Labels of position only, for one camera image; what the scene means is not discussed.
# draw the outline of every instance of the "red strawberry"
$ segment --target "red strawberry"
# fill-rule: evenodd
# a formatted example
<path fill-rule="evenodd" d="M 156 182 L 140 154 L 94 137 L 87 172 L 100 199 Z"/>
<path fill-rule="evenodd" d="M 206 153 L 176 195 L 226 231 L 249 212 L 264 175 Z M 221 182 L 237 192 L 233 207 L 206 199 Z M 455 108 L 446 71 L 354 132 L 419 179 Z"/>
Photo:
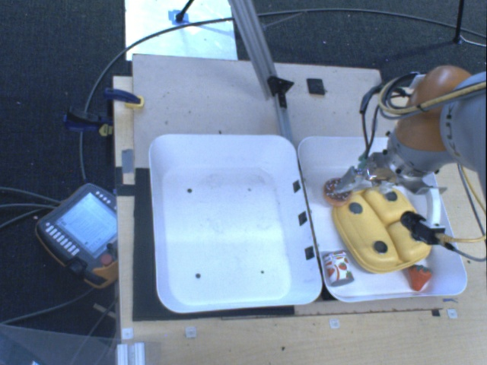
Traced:
<path fill-rule="evenodd" d="M 421 290 L 431 278 L 431 270 L 423 265 L 409 266 L 408 273 L 413 290 Z"/>

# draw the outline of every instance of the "black square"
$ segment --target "black square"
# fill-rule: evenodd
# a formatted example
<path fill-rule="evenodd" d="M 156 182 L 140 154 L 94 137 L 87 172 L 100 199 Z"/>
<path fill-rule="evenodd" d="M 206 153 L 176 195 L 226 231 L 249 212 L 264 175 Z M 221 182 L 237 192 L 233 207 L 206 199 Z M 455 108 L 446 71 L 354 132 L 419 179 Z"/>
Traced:
<path fill-rule="evenodd" d="M 307 78 L 307 90 L 310 94 L 325 95 L 326 90 L 321 78 Z"/>

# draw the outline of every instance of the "empty white tray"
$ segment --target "empty white tray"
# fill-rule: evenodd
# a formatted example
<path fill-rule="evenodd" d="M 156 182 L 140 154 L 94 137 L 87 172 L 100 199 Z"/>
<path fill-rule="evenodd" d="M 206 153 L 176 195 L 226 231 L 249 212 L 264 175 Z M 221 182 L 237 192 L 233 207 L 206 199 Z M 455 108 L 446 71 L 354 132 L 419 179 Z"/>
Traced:
<path fill-rule="evenodd" d="M 387 146 L 386 138 L 376 138 L 372 152 L 381 152 Z M 298 148 L 298 156 L 310 205 L 311 218 L 320 255 L 346 250 L 332 219 L 332 206 L 323 197 L 324 183 L 333 177 L 345 174 L 350 166 L 357 166 L 358 157 L 364 151 L 363 138 L 309 137 Z M 424 178 L 429 185 L 436 185 L 433 175 Z M 427 212 L 425 195 L 414 195 L 398 187 L 423 216 Z M 447 213 L 441 203 L 441 226 L 452 234 Z M 466 272 L 462 259 L 442 246 L 433 246 L 428 258 L 418 262 L 433 272 L 431 280 L 420 292 L 409 286 L 407 272 L 394 271 L 374 274 L 365 271 L 348 253 L 354 281 L 341 287 L 332 287 L 325 279 L 328 291 L 338 300 L 356 302 L 365 300 L 392 299 L 416 296 L 453 296 L 461 293 L 466 286 Z"/>
<path fill-rule="evenodd" d="M 149 163 L 157 289 L 168 309 L 286 306 L 320 295 L 291 143 L 275 135 L 162 135 Z"/>

